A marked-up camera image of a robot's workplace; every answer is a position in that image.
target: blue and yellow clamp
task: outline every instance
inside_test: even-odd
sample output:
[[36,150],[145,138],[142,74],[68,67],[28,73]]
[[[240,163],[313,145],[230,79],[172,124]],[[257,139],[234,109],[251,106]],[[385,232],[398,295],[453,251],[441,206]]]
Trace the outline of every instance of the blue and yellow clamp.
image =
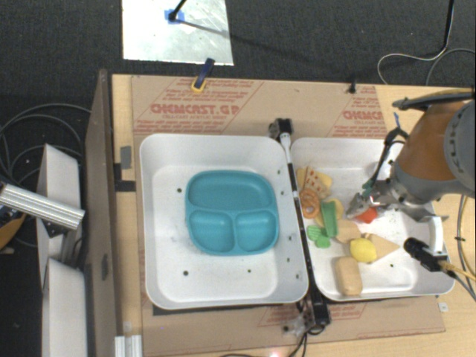
[[211,58],[207,58],[205,64],[200,71],[200,74],[193,80],[192,82],[192,90],[194,92],[202,92],[207,84],[207,77],[210,76],[211,71],[213,70],[213,66],[215,65],[215,60]]

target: blue divided plate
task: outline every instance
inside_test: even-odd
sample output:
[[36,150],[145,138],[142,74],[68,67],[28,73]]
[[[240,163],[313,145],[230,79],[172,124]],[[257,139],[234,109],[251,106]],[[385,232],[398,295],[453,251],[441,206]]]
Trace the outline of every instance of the blue divided plate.
[[196,174],[187,185],[185,213],[193,244],[209,254],[263,253],[274,246],[279,232],[274,191],[256,173]]

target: table surface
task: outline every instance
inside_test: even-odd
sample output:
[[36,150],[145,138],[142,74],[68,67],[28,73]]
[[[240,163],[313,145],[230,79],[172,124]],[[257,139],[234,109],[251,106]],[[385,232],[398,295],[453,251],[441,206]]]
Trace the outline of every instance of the table surface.
[[[132,91],[128,75],[114,76],[112,84],[113,124],[115,162],[119,162],[121,144],[133,144],[132,141]],[[375,86],[379,102],[382,107],[385,123],[388,128],[394,126],[393,109],[391,103],[403,97],[418,97],[420,95],[439,91],[439,88],[424,88],[417,86]],[[406,128],[413,128],[421,113],[408,111],[400,115],[400,123]],[[134,169],[124,170],[123,179],[135,179]],[[436,212],[440,215],[448,214],[449,219],[444,222],[445,241],[454,264],[459,265],[457,256],[456,234],[457,208],[460,197],[455,195],[444,196],[441,201],[435,202]],[[134,193],[117,195],[118,208],[135,205]],[[130,321],[130,334],[141,332],[141,293],[139,289],[139,265],[137,236],[134,232],[121,231],[120,224],[137,223],[136,213],[127,213],[118,210],[118,276],[120,287],[120,301],[122,319]],[[469,199],[463,214],[463,236],[466,238],[466,253],[469,261],[475,261],[475,201]],[[476,350],[476,303],[467,292],[457,284],[447,295],[439,297],[440,303],[446,303],[448,311],[443,313],[446,332],[437,334],[399,336],[392,338],[374,338],[359,341],[342,341],[321,344],[308,344],[306,356],[470,356]],[[273,347],[254,350],[240,350],[240,354],[250,356],[287,356],[292,347]],[[216,357],[225,353],[205,353],[195,356]]]

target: dark floor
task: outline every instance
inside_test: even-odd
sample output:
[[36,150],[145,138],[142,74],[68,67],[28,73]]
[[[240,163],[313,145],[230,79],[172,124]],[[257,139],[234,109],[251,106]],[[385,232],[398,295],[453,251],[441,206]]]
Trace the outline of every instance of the dark floor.
[[[235,66],[214,77],[379,83],[388,53],[435,55],[443,45],[448,0],[226,0]],[[475,49],[476,0],[456,0],[450,48]],[[0,0],[0,126],[23,109],[63,102],[90,107],[97,71],[192,75],[196,65],[126,61],[121,0]],[[431,63],[389,60],[392,84],[424,85]],[[434,86],[473,86],[475,58],[448,55]],[[55,109],[84,136],[87,115]],[[51,123],[27,120],[7,132],[10,157],[45,141],[74,147]],[[5,158],[4,146],[0,156]],[[18,178],[40,154],[19,160]],[[35,178],[25,181],[35,187]],[[19,237],[36,242],[33,223]],[[36,251],[13,241],[0,255],[0,356],[40,356],[41,293]]]

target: black pole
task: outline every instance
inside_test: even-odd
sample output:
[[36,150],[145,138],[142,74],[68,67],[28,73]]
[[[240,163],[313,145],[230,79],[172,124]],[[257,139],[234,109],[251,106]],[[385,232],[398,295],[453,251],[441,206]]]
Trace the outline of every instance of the black pole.
[[443,43],[443,49],[448,47],[449,34],[451,30],[451,19],[453,18],[454,0],[449,0],[448,13],[446,15],[446,29],[445,29],[445,42]]
[[187,1],[187,0],[181,0],[181,1],[178,3],[177,7],[173,10],[173,12],[170,12],[170,13],[169,13],[169,21],[175,21],[175,20],[176,20],[177,14],[179,13],[180,8],[182,7],[182,5],[185,4],[186,1]]

